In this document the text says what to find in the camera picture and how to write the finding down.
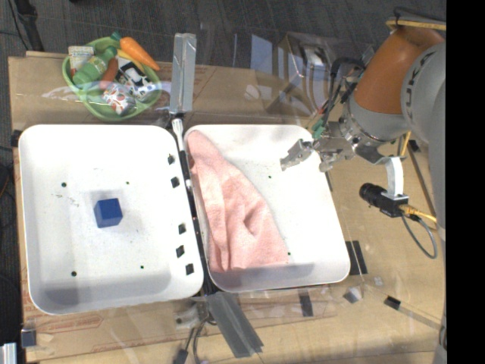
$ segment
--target plastic bottle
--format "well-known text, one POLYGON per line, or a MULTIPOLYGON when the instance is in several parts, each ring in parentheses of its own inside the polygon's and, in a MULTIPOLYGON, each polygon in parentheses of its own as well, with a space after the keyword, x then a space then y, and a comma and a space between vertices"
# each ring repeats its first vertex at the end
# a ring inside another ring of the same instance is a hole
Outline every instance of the plastic bottle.
POLYGON ((97 55, 93 55, 75 74, 73 82, 82 86, 98 80, 108 68, 108 62, 117 54, 117 50, 112 45, 97 55))

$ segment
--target pink towel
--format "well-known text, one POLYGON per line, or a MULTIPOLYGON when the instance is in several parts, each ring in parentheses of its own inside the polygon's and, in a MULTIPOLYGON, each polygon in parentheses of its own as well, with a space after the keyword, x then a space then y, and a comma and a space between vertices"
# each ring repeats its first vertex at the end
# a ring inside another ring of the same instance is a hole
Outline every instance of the pink towel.
POLYGON ((199 184, 211 233, 209 267, 223 272, 288 262, 268 204, 245 175, 195 130, 188 137, 191 172, 199 184))

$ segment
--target white basin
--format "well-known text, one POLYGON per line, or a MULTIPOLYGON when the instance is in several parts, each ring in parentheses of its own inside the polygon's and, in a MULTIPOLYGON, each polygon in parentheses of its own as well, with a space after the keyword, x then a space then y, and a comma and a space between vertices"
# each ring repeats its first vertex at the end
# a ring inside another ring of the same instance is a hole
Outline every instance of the white basin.
MULTIPOLYGON (((321 160, 313 152, 300 164, 281 170, 280 159, 298 139, 311 134, 296 125, 198 125, 198 130, 235 165, 264 197, 289 252, 286 265, 212 271, 222 290, 240 293, 306 287, 342 281, 350 271, 349 253, 321 160)), ((210 227, 201 191, 196 189, 201 232, 207 243, 210 227)))
POLYGON ((19 154, 28 283, 39 309, 84 312, 199 291, 192 215, 166 130, 37 125, 21 134, 19 154), (93 209, 110 198, 123 218, 100 229, 93 209))

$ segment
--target green plastic item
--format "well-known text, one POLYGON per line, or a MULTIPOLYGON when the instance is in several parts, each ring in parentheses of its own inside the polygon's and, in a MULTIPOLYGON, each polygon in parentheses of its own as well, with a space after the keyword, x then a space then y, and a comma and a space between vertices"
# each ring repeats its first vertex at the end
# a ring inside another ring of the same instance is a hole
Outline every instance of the green plastic item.
MULTIPOLYGON (((95 54, 103 53, 109 46, 113 46, 116 49, 120 48, 120 43, 116 40, 105 37, 101 39, 94 40, 87 44, 87 46, 93 46, 95 49, 95 54)), ((136 107, 128 114, 124 116, 118 115, 114 109, 108 105, 102 98, 104 90, 100 89, 98 85, 92 85, 89 88, 79 88, 74 85, 74 82, 70 76, 70 62, 69 57, 66 57, 62 62, 62 76, 64 77, 67 85, 71 90, 77 94, 80 101, 86 106, 86 108, 99 120, 108 123, 120 123, 122 121, 131 119, 140 113, 144 112, 146 109, 152 107, 161 96, 161 81, 158 75, 149 66, 143 65, 145 69, 145 75, 157 86, 157 88, 152 92, 147 99, 140 101, 136 99, 136 107)))
POLYGON ((122 38, 121 34, 118 31, 114 31, 110 37, 118 42, 120 42, 122 38))
POLYGON ((313 124, 313 126, 311 127, 311 130, 313 130, 313 134, 312 134, 313 139, 320 139, 321 134, 325 130, 324 121, 321 118, 318 119, 318 121, 315 124, 313 124))
POLYGON ((117 54, 116 48, 109 45, 106 50, 97 55, 93 55, 73 76, 73 81, 77 86, 87 85, 99 80, 106 72, 108 62, 117 54))

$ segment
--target blue cube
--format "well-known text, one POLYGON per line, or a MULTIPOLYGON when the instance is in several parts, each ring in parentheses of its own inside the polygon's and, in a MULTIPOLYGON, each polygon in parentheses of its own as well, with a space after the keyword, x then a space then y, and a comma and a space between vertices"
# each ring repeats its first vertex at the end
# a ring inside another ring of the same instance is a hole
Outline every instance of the blue cube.
POLYGON ((123 218, 118 198, 101 199, 94 207, 94 216, 98 228, 113 227, 123 218))

